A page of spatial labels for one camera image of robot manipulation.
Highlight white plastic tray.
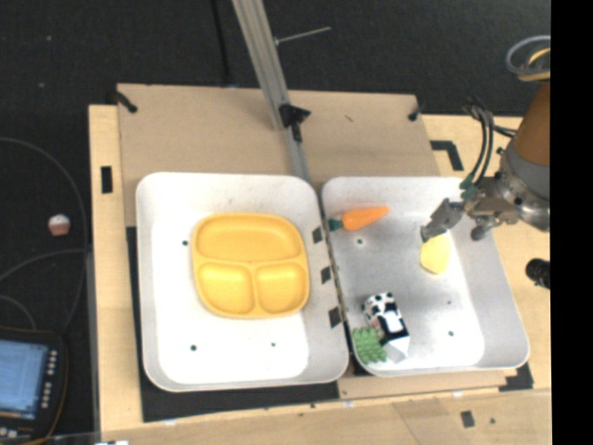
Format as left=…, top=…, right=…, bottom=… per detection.
left=320, top=175, right=531, bottom=379
left=134, top=171, right=351, bottom=393

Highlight black and white cow-print carton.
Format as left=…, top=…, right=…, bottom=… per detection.
left=361, top=291, right=412, bottom=364

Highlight green grapes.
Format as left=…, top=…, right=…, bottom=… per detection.
left=351, top=326, right=388, bottom=367

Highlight orange carrot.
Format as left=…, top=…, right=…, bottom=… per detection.
left=327, top=205, right=392, bottom=233

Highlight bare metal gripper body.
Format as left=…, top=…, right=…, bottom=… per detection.
left=461, top=176, right=551, bottom=234

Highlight pale yellow rounded wedge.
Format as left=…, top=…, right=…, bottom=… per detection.
left=419, top=230, right=453, bottom=276

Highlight brown cardboard board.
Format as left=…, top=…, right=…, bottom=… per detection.
left=115, top=83, right=511, bottom=401

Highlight yellow divided plate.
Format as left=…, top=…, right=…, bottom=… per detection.
left=191, top=211, right=311, bottom=320

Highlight pink and white cupcake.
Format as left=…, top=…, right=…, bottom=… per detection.
left=47, top=213, right=72, bottom=237

